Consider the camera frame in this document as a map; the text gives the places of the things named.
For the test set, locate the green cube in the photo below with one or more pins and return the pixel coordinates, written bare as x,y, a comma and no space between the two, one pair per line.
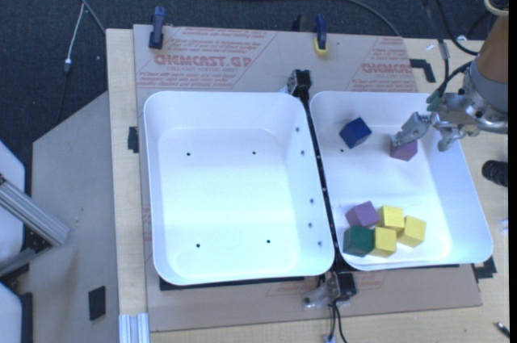
357,240

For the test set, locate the purple cube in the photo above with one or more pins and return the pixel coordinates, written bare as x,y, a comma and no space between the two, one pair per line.
362,214
406,152

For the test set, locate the blue cube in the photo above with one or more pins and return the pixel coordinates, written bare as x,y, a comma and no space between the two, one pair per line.
354,131

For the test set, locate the thin black rod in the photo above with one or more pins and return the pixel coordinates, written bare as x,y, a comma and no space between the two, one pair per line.
323,180

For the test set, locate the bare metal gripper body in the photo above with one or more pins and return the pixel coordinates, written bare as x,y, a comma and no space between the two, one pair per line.
464,116

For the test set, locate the yellow cube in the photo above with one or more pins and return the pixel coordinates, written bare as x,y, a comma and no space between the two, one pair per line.
391,217
413,231
384,241

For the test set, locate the black cylinder on white bracket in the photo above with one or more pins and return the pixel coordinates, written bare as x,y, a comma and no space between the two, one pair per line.
496,172

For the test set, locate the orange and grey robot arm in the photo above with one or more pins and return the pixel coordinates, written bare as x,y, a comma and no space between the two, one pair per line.
494,51

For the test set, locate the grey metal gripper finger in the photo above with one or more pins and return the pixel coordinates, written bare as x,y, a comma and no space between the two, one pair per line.
412,128
448,136

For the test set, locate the brown cardboard board, red print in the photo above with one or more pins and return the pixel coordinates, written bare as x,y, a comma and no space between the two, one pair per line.
226,63

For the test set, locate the white plastic tray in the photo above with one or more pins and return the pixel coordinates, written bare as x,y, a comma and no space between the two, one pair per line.
226,192
383,180

